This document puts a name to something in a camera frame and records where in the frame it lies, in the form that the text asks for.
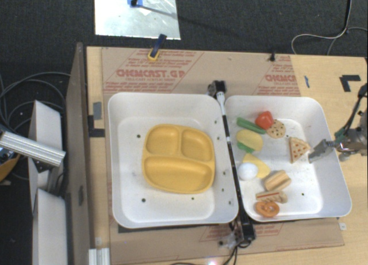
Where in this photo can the tan sandwich with red filling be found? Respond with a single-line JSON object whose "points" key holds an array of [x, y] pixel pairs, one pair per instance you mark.
{"points": [[271, 196]]}

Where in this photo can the white plastic tray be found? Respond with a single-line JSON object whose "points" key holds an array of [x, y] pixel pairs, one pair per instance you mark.
{"points": [[316, 189], [129, 105]]}

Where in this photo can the yellow divided plate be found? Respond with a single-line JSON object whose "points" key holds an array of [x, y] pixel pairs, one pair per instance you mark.
{"points": [[178, 169]]}

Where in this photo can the yellow cheese wedge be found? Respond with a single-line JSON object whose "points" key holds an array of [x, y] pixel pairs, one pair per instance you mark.
{"points": [[262, 167]]}

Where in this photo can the thin black and white rod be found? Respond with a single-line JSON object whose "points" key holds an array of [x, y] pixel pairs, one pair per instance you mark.
{"points": [[227, 131]]}

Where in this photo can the orange doughnut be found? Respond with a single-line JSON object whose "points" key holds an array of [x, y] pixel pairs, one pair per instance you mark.
{"points": [[267, 209]]}

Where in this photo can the yellow and green corn cob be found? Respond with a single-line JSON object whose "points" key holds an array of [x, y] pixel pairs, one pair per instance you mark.
{"points": [[249, 140]]}

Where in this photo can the white egg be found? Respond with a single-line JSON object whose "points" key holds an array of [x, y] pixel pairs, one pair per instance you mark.
{"points": [[247, 171]]}

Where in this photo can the tan bread roll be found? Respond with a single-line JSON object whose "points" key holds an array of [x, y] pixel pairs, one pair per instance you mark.
{"points": [[277, 180]]}

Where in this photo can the red bell pepper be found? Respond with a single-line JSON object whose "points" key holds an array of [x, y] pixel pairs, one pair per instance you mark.
{"points": [[264, 119]]}

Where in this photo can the brown cardboard board red print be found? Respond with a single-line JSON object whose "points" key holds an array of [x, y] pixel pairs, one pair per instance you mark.
{"points": [[184, 68]]}

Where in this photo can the brown chocolate chip biscuit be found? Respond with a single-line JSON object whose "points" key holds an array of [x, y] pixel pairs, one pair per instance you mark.
{"points": [[276, 129]]}

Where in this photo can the pizza slice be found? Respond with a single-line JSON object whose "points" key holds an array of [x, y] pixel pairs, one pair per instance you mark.
{"points": [[297, 149]]}

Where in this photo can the green bean pod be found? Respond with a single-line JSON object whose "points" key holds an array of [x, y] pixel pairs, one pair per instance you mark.
{"points": [[248, 125]]}

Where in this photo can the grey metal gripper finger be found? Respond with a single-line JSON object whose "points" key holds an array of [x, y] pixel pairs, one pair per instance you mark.
{"points": [[317, 155], [326, 143]]}

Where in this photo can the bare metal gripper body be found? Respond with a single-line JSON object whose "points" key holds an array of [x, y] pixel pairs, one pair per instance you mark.
{"points": [[355, 141]]}

